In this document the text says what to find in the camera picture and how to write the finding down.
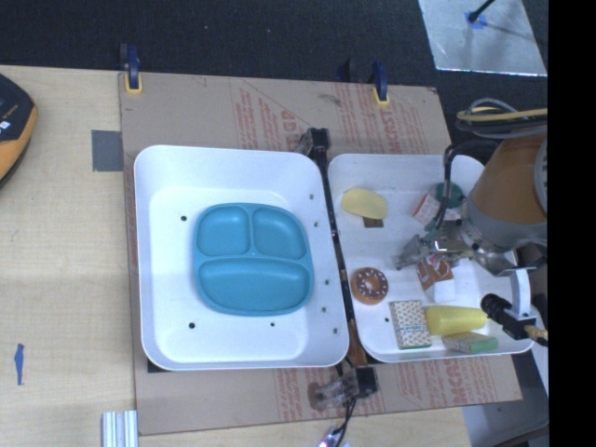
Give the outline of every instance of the metal bracket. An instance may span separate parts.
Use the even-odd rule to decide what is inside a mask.
[[[102,414],[102,447],[137,447],[138,445],[136,411]]]
[[[535,318],[532,311],[532,289],[527,270],[515,270],[509,275],[511,280],[511,308],[506,311],[518,321]]]

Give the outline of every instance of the black carpet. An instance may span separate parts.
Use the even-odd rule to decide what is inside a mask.
[[[549,0],[522,0],[545,67]],[[332,81],[353,59],[391,85],[437,88],[452,139],[454,115],[491,97],[547,107],[546,77],[439,71],[417,0],[2,0],[0,64],[114,70],[135,45],[141,70]]]

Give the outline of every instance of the yellow cable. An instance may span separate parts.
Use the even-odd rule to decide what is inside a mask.
[[[503,108],[495,108],[493,106],[476,106],[472,108],[471,111],[472,113],[481,113],[482,111],[500,111],[503,113]]]
[[[547,330],[541,330],[533,324],[526,324],[523,329],[534,341],[538,338],[544,338],[547,341],[549,340],[549,332]]]
[[[490,107],[481,107],[480,111],[487,111]],[[540,116],[540,115],[547,115],[548,109],[532,109],[529,111],[518,111],[515,113],[501,113],[498,115],[469,115],[466,111],[460,111],[457,113],[457,118],[462,121],[476,121],[476,122],[487,122],[487,121],[504,121],[508,119],[519,119],[521,117],[533,117],[533,116]]]

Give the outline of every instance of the brown cylinder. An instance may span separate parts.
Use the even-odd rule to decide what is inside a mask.
[[[472,192],[476,207],[513,224],[547,220],[535,189],[535,162],[546,132],[506,139],[496,148]]]

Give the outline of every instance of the white tray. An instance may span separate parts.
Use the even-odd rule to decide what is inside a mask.
[[[144,149],[134,164],[142,345],[167,370],[323,367],[347,352],[341,282],[320,172],[295,153],[171,145]],[[283,208],[305,228],[313,294],[290,314],[217,312],[193,279],[195,222],[207,207]]]
[[[452,165],[452,181],[467,195],[482,172],[477,160],[458,156]],[[329,166],[334,213],[339,231],[348,277],[364,266],[385,273],[389,292],[378,305],[365,305],[354,300],[354,311],[362,346],[375,359],[401,362],[418,359],[444,359],[469,356],[445,349],[439,336],[432,336],[432,347],[400,350],[391,322],[388,302],[422,300],[433,305],[423,293],[414,265],[398,271],[395,257],[416,234],[423,235],[424,226],[412,216],[424,194],[434,194],[434,187],[444,179],[442,156],[351,155],[335,157]],[[387,202],[383,228],[365,228],[362,218],[341,208],[343,194],[354,187],[369,189]],[[509,278],[496,278],[475,262],[463,260],[454,268],[455,301],[447,305],[480,308],[486,293],[511,300]],[[498,348],[483,355],[512,354],[526,351],[530,339],[515,341],[502,327],[488,320],[478,332],[497,338]]]

